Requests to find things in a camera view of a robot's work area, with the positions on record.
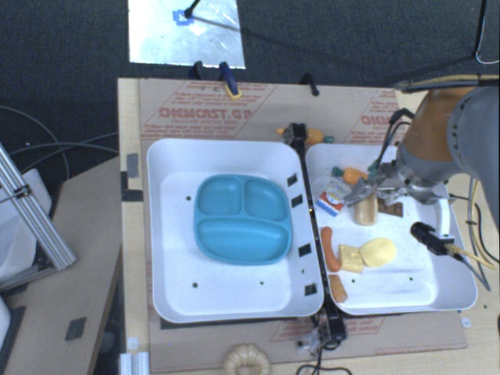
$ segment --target blue plate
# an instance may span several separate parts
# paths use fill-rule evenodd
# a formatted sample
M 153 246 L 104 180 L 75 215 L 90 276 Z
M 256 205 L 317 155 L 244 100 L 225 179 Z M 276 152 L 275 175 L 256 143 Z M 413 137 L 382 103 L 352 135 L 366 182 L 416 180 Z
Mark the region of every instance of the blue plate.
M 198 189 L 196 243 L 212 259 L 241 265 L 272 264 L 291 246 L 286 194 L 274 182 L 215 175 Z

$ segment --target white ring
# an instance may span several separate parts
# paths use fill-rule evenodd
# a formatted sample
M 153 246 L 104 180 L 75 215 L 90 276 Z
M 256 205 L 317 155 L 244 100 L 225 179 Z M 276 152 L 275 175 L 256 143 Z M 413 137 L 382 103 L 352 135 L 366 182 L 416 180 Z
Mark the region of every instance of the white ring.
M 259 375 L 270 375 L 271 364 L 266 353 L 255 345 L 239 345 L 226 358 L 224 369 L 226 375 L 237 375 L 241 366 L 256 366 Z

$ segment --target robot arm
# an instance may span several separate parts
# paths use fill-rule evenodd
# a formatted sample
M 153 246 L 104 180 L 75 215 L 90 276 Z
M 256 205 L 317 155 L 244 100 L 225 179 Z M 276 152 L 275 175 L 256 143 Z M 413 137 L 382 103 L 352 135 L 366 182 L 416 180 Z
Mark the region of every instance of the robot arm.
M 498 87 L 430 91 L 400 144 L 396 160 L 383 163 L 348 196 L 351 205 L 372 192 L 386 204 L 411 195 L 434 204 L 433 187 L 456 173 L 483 184 L 498 229 Z

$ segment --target black fabric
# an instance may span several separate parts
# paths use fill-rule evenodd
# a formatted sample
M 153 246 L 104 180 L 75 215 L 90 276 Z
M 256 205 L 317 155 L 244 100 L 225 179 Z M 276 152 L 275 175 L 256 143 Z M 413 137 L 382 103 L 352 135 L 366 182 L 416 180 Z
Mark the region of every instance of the black fabric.
M 387 87 L 404 79 L 498 73 L 472 58 L 481 0 L 237 0 L 246 70 L 238 80 Z M 499 0 L 488 0 L 483 58 L 498 58 Z M 188 69 L 128 62 L 127 0 L 0 0 L 0 104 L 45 123 L 62 141 L 116 131 L 118 77 L 187 78 Z M 8 151 L 50 142 L 0 110 Z M 117 145 L 116 139 L 107 141 Z M 41 152 L 22 154 L 24 166 Z M 72 174 L 105 152 L 68 152 Z M 54 192 L 60 157 L 40 166 Z

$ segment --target cardboard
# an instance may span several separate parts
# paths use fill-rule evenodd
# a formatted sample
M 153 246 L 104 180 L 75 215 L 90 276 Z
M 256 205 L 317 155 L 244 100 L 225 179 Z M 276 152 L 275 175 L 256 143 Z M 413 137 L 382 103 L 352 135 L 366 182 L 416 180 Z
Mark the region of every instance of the cardboard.
M 142 180 L 148 271 L 149 352 L 152 373 L 220 368 L 242 343 L 255 343 L 272 363 L 310 360 L 297 342 L 313 329 L 310 318 L 177 326 L 152 305 L 148 185 L 145 155 L 160 138 L 278 141 L 279 127 L 306 123 L 338 143 L 381 144 L 397 108 L 391 89 L 239 84 L 232 101 L 223 84 L 197 80 L 140 80 Z M 403 135 L 401 130 L 396 139 Z M 386 355 L 465 348 L 457 312 L 423 312 L 346 320 L 348 339 L 324 358 Z

